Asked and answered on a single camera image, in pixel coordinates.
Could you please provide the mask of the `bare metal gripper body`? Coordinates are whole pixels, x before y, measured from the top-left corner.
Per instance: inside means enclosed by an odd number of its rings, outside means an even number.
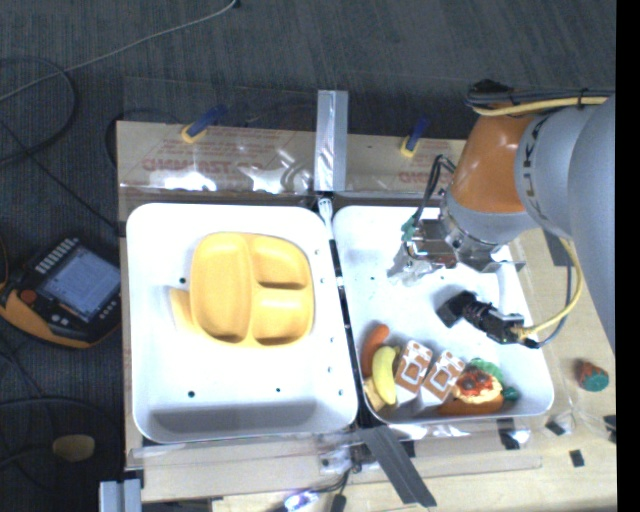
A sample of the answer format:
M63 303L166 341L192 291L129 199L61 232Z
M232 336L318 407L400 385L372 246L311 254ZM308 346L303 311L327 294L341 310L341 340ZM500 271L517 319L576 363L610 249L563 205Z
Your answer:
M434 268L453 269L464 264L474 270L497 270L500 266L493 257L498 244L468 234L450 217L410 221L405 246L412 259Z

